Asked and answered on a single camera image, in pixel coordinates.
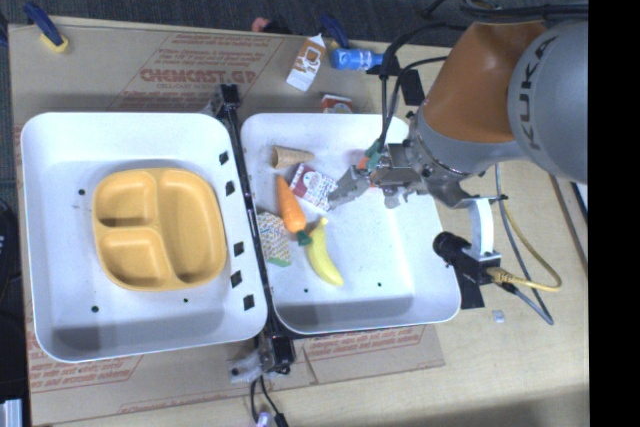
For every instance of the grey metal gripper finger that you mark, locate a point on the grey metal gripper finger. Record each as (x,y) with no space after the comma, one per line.
(342,197)
(356,176)

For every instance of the orange carrot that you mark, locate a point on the orange carrot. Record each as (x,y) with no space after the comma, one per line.
(291,210)

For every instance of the black cylinder on white bracket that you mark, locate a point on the black cylinder on white bracket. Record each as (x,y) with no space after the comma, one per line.
(480,225)

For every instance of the blue bottle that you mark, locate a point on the blue bottle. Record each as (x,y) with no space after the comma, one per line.
(352,59)

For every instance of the orange and white carton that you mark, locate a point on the orange and white carton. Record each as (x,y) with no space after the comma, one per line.
(306,62)

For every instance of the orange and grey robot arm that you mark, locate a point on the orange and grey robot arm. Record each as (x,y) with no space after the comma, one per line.
(470,85)

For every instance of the brown cardboard board red print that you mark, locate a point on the brown cardboard board red print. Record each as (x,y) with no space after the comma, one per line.
(125,65)

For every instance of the orange divided plate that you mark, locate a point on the orange divided plate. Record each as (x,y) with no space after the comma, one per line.
(160,225)

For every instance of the white patterned packet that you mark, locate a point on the white patterned packet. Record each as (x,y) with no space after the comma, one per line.
(274,237)

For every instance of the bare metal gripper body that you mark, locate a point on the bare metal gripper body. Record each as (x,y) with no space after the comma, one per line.
(400,172)

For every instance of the tan ice cream cone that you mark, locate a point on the tan ice cream cone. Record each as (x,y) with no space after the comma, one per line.
(290,156)

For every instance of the small red and white carton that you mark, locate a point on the small red and white carton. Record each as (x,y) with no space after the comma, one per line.
(336,104)

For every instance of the white plastic tray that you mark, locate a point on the white plastic tray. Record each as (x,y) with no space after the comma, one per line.
(390,255)
(60,195)

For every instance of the thin black rod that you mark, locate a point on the thin black rod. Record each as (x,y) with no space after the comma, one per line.
(244,185)

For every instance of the yellow banana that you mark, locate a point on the yellow banana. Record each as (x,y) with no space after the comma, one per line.
(322,255)

